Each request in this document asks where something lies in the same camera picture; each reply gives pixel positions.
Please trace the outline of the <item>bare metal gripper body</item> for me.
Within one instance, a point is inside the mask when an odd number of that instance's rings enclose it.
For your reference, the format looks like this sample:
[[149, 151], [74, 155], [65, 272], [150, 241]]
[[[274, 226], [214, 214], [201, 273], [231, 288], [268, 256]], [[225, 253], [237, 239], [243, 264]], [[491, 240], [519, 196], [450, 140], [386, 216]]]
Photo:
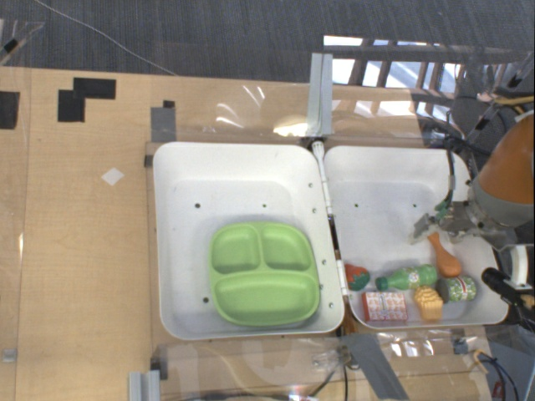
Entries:
[[466, 231], [468, 236], [465, 239], [478, 237], [492, 247], [505, 247], [508, 243], [508, 228], [494, 221], [476, 202], [453, 201], [436, 218], [438, 226], [446, 234], [448, 231]]

